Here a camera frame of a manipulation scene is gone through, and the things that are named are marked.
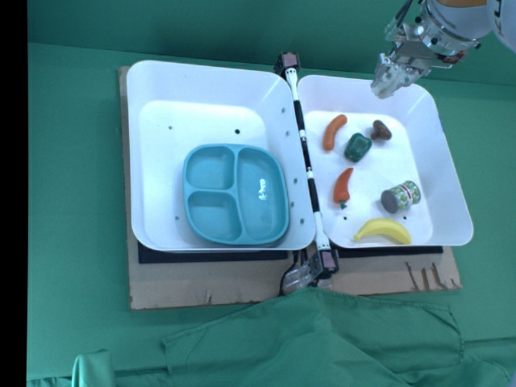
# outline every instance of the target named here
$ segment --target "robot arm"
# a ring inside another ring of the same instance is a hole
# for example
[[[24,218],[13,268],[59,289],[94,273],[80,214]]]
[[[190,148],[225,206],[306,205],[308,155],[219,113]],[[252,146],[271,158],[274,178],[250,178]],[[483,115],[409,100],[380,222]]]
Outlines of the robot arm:
[[[379,98],[392,96],[432,68],[451,68],[491,31],[516,52],[516,0],[419,0],[413,25],[403,22],[412,2],[407,0],[385,28],[393,48],[378,56],[371,89]]]

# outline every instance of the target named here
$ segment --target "green table surface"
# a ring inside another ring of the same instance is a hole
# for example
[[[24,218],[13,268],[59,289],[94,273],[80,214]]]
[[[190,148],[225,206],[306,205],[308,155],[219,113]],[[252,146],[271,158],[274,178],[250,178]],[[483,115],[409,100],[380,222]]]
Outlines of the green table surface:
[[[118,67],[147,59],[262,71],[276,61],[28,44],[28,380],[68,376],[77,355],[101,348],[115,370],[162,369],[165,336],[245,308],[129,309]],[[503,356],[500,342],[516,339],[516,86],[418,84],[437,104],[474,236],[453,248],[462,290],[383,297],[449,305],[467,346]]]

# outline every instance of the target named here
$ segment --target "plastic tray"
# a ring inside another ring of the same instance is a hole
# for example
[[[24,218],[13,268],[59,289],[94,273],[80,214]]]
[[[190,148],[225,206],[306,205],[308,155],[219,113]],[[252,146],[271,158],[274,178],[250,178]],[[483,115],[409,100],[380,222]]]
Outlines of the plastic tray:
[[[131,224],[148,248],[231,251],[189,225],[182,169],[194,148],[245,144],[276,157],[285,178],[289,225],[274,243],[247,250],[298,250],[314,239],[314,216],[292,95],[274,73],[144,60],[127,71]]]
[[[392,218],[409,231],[412,246],[466,244],[472,238],[472,221],[433,98],[421,86],[411,85],[391,98],[378,99],[370,83],[315,75],[299,81],[325,232],[344,248],[397,245],[382,235],[353,239],[369,219]],[[347,123],[337,131],[335,148],[327,152],[323,134],[338,114],[345,114]],[[392,139],[373,142],[357,163],[347,160],[343,152],[349,138],[357,132],[370,136],[375,119],[389,127]],[[351,197],[342,210],[333,202],[333,189],[339,174],[350,166]],[[390,214],[381,205],[382,191],[408,180],[420,188],[420,203]]]
[[[183,165],[183,194],[192,229],[216,243],[272,243],[289,225],[281,166],[261,148],[240,144],[195,148]]]

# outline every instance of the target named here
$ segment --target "green cloth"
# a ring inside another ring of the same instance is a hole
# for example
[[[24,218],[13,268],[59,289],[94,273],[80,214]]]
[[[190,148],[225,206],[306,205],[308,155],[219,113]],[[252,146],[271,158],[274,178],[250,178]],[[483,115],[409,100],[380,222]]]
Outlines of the green cloth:
[[[110,352],[101,350],[80,354],[71,378],[27,387],[507,387],[516,371],[516,355],[500,365],[466,353],[445,306],[318,288],[249,306],[163,342],[168,371],[114,372]],[[514,340],[498,344],[516,352]]]

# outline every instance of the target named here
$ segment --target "blue divided plate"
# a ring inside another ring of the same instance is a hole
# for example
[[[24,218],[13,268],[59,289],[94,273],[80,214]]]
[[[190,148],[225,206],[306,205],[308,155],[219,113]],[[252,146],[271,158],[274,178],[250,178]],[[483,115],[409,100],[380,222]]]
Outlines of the blue divided plate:
[[[183,165],[186,218],[204,239],[228,245],[263,245],[289,225],[285,179],[276,158],[243,144],[207,144]]]

